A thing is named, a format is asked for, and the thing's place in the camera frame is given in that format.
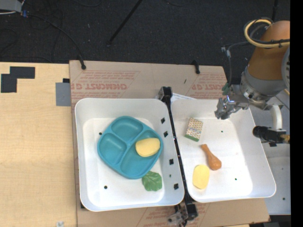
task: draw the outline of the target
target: wooden surface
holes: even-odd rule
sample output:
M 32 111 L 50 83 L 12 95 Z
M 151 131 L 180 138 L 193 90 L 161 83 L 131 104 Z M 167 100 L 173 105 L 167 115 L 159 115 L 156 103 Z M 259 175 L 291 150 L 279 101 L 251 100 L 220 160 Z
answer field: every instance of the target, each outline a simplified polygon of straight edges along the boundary
M 36 77 L 0 93 L 0 226 L 76 226 L 71 107 L 55 97 L 69 65 L 1 62 L 0 73 L 10 66 L 34 66 Z

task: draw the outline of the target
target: yellow toy food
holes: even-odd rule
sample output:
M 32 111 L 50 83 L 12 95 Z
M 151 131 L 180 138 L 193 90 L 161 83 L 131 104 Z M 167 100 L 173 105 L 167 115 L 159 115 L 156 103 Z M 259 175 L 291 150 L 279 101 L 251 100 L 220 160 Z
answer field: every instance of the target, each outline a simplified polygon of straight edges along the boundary
M 158 138 L 147 138 L 136 142 L 136 151 L 142 157 L 150 157 L 160 149 L 160 140 Z
M 193 174 L 193 185 L 199 189 L 205 189 L 209 181 L 209 168 L 206 165 L 197 165 Z

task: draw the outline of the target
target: blue plate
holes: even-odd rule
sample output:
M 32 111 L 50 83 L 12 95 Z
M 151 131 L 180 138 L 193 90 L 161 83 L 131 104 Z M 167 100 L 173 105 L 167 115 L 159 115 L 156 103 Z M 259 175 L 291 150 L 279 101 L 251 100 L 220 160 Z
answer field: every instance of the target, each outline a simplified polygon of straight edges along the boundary
M 140 156 L 136 149 L 136 142 L 146 138 L 160 140 L 159 151 L 150 156 Z M 122 116 L 116 118 L 102 133 L 97 146 L 101 159 L 112 169 L 129 179 L 144 177 L 158 160 L 163 141 L 159 134 L 141 121 Z

